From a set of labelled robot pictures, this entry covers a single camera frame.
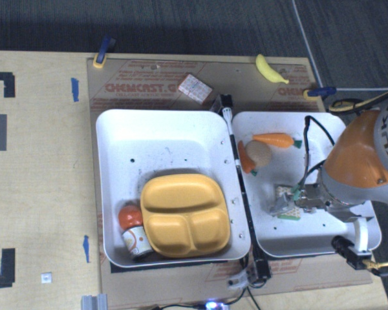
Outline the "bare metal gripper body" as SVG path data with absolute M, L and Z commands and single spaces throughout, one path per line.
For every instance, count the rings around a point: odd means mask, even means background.
M 306 184 L 299 195 L 297 206 L 307 212 L 315 209 L 327 211 L 332 208 L 332 197 L 322 184 Z

